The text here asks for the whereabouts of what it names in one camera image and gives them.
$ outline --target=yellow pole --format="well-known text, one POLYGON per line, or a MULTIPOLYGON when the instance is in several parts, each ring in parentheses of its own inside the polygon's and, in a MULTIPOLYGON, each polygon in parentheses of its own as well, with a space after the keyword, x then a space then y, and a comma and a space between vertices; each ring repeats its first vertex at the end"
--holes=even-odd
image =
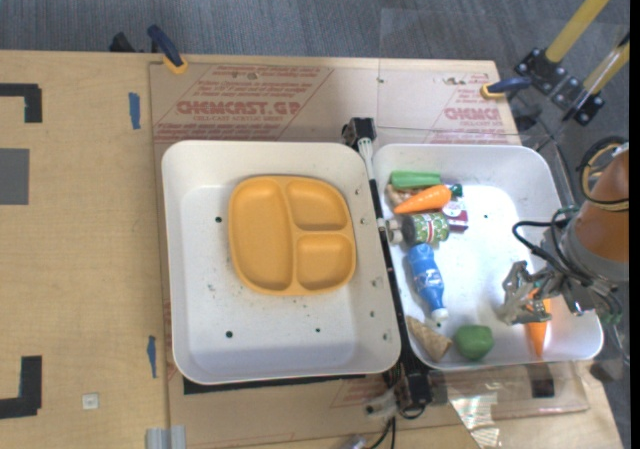
POLYGON ((547 59, 553 63, 560 63, 569 49, 580 38, 584 30, 589 27, 593 19, 606 6, 609 0, 584 0, 580 8, 571 17, 560 34, 545 51, 547 59))
POLYGON ((630 44, 631 42, 627 42, 611 51, 584 80, 584 89, 589 93, 598 93, 602 90, 602 87, 629 61, 630 44))

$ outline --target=gray carpet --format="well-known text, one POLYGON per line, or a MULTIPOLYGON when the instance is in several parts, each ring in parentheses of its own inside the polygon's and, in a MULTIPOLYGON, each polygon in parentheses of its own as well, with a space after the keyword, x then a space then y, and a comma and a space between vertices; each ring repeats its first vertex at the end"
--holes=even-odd
MULTIPOLYGON (((185 53, 491 59, 502 77, 533 47, 549 45, 583 0, 0 0, 0 48, 105 51, 124 32, 149 52, 159 25, 185 53)), ((631 0, 611 0, 563 64, 583 79, 630 27, 631 0)), ((575 188, 575 166, 607 136, 629 138, 629 66, 601 92, 605 108, 586 127, 560 122, 548 99, 530 94, 554 135, 575 188)), ((574 196, 580 199, 579 193, 574 196)), ((628 308, 628 288, 621 299, 628 308)), ((621 324, 627 346, 628 315, 621 324)), ((625 447, 631 447, 630 376, 609 339, 599 357, 625 447)))

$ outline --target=toy carrot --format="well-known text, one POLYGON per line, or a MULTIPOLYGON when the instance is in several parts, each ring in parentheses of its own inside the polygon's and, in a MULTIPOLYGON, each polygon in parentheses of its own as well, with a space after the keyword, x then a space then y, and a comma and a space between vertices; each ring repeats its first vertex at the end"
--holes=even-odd
POLYGON ((395 214, 410 214, 421 211, 442 209, 451 200, 451 190, 444 184, 438 184, 416 193, 398 204, 393 212, 395 214))
MULTIPOLYGON (((544 308, 547 312, 551 312, 551 300, 545 298, 542 300, 544 308)), ((544 348, 544 340, 547 336, 547 323, 548 321, 542 321, 540 323, 527 323, 527 335, 533 345, 533 349, 538 357, 542 357, 542 350, 544 348)))

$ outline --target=blue bottle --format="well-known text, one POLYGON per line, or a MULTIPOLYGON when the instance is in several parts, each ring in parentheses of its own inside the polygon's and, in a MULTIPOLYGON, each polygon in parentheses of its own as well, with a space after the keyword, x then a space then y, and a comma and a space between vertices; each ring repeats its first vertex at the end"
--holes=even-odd
POLYGON ((440 325, 449 318, 449 312, 442 304, 444 282, 433 258, 433 248, 426 243, 416 245, 409 250, 408 259, 416 292, 429 305, 431 319, 440 325))

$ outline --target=orange tray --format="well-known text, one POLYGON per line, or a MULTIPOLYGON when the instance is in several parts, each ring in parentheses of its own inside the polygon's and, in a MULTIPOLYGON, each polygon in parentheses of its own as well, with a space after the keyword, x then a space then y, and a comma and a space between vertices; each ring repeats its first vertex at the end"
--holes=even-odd
POLYGON ((349 208, 329 183, 261 175, 229 200, 229 245, 238 277, 272 295, 309 295, 345 285, 356 267, 349 208))

